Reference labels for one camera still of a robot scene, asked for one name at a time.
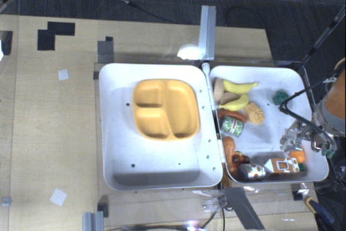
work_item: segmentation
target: white square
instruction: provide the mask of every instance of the white square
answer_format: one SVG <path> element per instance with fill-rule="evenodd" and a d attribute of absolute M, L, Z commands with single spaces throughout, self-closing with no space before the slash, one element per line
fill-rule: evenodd
<path fill-rule="evenodd" d="M 67 193 L 64 193 L 62 190 L 55 189 L 54 193 L 52 194 L 50 198 L 50 201 L 56 205 L 62 206 L 66 197 L 67 197 Z"/>
<path fill-rule="evenodd" d="M 69 72 L 67 69 L 59 70 L 59 80 L 67 80 L 69 78 Z"/>

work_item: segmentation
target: orange divided tray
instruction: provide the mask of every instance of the orange divided tray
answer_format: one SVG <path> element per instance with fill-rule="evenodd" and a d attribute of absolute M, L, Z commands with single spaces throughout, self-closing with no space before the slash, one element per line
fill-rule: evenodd
<path fill-rule="evenodd" d="M 155 140 L 180 140 L 199 130 L 193 89 L 183 81 L 152 79 L 139 82 L 132 95 L 138 132 Z"/>

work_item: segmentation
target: banana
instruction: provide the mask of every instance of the banana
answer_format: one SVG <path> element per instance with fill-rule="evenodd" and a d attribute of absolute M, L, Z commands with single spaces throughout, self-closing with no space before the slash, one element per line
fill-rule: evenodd
<path fill-rule="evenodd" d="M 228 80 L 222 80 L 225 91 L 235 94 L 246 94 L 251 88 L 258 86 L 257 82 L 255 83 L 244 83 L 244 84 L 235 84 Z"/>
<path fill-rule="evenodd" d="M 225 105 L 219 105 L 219 108 L 224 108 L 230 111 L 237 111 L 243 109 L 249 103 L 249 98 L 246 94 L 242 94 L 239 99 L 226 103 Z"/>

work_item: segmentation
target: wooden floor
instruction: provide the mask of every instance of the wooden floor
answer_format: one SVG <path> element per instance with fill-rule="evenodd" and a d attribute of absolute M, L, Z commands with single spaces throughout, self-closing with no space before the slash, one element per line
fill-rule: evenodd
<path fill-rule="evenodd" d="M 75 36 L 56 36 L 55 51 L 37 51 L 37 30 L 47 29 L 48 21 L 76 23 Z M 0 229 L 82 230 L 83 213 L 95 212 L 102 196 L 93 80 L 97 41 L 112 36 L 115 53 L 169 56 L 182 44 L 198 42 L 199 27 L 0 15 L 0 30 L 15 32 L 12 53 L 0 62 L 0 193 L 12 198 L 9 209 L 0 207 Z M 263 30 L 217 28 L 216 55 L 230 49 L 237 58 L 271 59 Z M 62 69 L 68 70 L 68 80 L 59 80 Z M 50 201 L 56 188 L 67 193 L 62 206 Z M 253 196 L 268 230 L 316 230 L 314 216 L 303 202 L 290 198 L 288 187 L 274 190 L 271 197 L 264 201 Z M 110 198 L 129 213 L 116 216 L 112 211 L 115 216 L 105 221 L 109 228 L 141 223 L 149 202 L 161 207 L 140 193 L 112 193 Z M 191 212 L 201 214 L 200 207 Z M 243 230 L 234 212 L 226 216 L 226 230 Z M 208 230 L 221 226 L 222 220 L 215 219 Z"/>

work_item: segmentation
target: soda can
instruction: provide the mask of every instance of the soda can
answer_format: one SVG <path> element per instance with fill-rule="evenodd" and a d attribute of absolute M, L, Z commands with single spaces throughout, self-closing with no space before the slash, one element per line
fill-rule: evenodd
<path fill-rule="evenodd" d="M 254 181 L 265 178 L 265 167 L 261 164 L 240 164 L 238 167 L 240 181 Z"/>
<path fill-rule="evenodd" d="M 244 122 L 236 120 L 235 118 L 224 116 L 221 125 L 221 131 L 239 137 L 244 128 Z"/>

